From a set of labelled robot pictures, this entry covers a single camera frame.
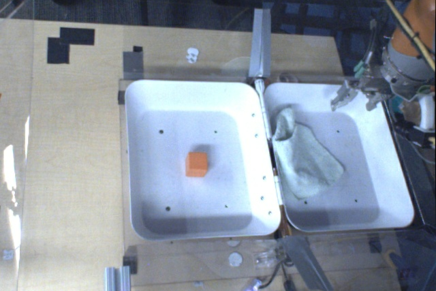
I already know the white plastic tray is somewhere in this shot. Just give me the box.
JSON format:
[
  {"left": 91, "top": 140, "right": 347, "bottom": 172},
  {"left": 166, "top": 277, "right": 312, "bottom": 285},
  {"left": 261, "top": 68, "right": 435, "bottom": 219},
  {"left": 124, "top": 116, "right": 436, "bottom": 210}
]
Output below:
[
  {"left": 264, "top": 82, "right": 416, "bottom": 233},
  {"left": 124, "top": 79, "right": 282, "bottom": 242}
]

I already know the pale green cloth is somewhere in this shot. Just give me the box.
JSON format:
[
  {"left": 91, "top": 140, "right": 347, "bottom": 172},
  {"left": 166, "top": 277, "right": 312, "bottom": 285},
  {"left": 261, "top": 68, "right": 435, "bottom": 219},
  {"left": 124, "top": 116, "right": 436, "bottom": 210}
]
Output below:
[{"left": 271, "top": 106, "right": 345, "bottom": 200}]

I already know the black cylinder on white bracket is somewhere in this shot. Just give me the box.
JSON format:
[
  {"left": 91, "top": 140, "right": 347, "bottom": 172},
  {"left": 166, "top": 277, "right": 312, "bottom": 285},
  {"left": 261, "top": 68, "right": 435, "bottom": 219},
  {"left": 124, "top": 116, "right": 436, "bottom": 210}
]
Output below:
[{"left": 396, "top": 93, "right": 436, "bottom": 149}]

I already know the orange cube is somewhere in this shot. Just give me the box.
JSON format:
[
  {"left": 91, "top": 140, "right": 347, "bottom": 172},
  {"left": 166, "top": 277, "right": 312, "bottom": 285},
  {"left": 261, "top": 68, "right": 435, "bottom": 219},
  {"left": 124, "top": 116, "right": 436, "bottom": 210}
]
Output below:
[{"left": 185, "top": 151, "right": 209, "bottom": 179}]

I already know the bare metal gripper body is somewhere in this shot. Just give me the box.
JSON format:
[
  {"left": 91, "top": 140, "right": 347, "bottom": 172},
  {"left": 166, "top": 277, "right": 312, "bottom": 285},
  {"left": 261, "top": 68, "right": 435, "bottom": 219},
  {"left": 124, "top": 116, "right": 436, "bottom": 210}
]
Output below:
[{"left": 354, "top": 73, "right": 397, "bottom": 102}]

